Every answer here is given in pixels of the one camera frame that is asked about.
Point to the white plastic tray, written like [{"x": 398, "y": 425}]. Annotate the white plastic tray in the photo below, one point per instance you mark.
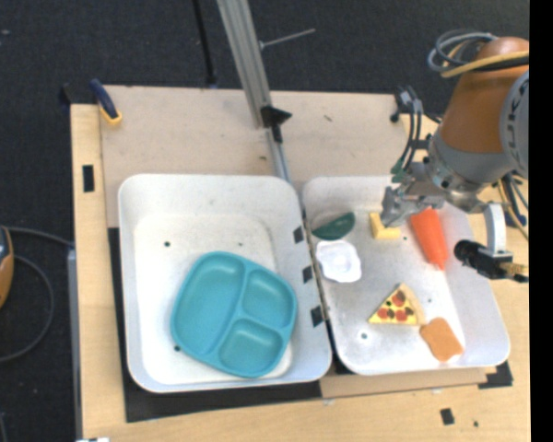
[
  {"x": 396, "y": 348},
  {"x": 212, "y": 201}
]

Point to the orange carrot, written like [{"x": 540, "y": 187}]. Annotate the orange carrot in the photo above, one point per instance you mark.
[{"x": 429, "y": 237}]

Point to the pale wood board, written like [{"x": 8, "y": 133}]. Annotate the pale wood board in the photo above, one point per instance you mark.
[{"x": 189, "y": 131}]

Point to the orange bread slice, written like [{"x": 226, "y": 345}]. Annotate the orange bread slice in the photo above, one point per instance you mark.
[{"x": 442, "y": 340}]

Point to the blue divided plate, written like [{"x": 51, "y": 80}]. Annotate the blue divided plate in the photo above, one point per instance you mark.
[{"x": 232, "y": 313}]

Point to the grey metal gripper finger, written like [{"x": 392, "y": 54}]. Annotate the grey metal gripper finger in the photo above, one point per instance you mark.
[
  {"x": 404, "y": 214},
  {"x": 388, "y": 205}
]

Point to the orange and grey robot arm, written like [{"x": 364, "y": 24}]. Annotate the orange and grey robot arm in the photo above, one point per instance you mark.
[{"x": 474, "y": 108}]

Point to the white plastic cup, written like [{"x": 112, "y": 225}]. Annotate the white plastic cup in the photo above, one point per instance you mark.
[{"x": 338, "y": 260}]

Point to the yellow pizza slice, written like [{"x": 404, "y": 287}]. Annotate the yellow pizza slice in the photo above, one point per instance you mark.
[{"x": 396, "y": 311}]

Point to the dark green half disc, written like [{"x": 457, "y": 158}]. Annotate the dark green half disc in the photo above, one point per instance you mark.
[{"x": 334, "y": 229}]

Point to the black cylinder on white bracket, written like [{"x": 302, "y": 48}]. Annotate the black cylinder on white bracket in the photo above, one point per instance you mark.
[{"x": 479, "y": 253}]

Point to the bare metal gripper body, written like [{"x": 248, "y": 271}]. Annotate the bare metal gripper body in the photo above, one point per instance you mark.
[{"x": 435, "y": 191}]

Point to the yellow cheese block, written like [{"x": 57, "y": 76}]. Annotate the yellow cheese block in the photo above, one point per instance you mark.
[{"x": 383, "y": 233}]

